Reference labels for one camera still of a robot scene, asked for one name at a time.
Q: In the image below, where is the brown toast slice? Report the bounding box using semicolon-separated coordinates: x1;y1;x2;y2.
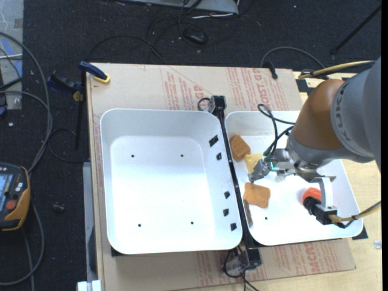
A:
242;182;272;209

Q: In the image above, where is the black block with thin wires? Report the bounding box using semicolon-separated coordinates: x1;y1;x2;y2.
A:
225;247;263;276
208;95;227;113

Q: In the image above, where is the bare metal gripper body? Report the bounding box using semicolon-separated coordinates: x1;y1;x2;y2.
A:
267;148;319;182

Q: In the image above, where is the orange round toy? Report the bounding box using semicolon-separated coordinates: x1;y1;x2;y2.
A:
301;187;321;206

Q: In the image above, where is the thin black rod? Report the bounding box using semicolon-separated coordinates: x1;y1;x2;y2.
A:
216;107;255;250

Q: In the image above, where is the white plastic tray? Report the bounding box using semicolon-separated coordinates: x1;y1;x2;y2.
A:
224;110;364;247
99;108;244;255

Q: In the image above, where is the brown waffle biscuit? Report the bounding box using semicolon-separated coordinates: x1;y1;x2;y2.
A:
229;134;252;162

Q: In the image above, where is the dark brown flat stick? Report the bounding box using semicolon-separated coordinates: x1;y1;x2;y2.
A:
243;199;254;228

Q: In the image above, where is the yellow cheese slice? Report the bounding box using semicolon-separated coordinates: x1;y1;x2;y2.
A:
244;153;264;175

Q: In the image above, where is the brown cardboard board red print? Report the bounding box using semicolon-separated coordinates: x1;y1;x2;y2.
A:
89;62;357;284

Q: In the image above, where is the black cylinder on white bracket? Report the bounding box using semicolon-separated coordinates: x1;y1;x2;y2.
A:
303;176;338;226

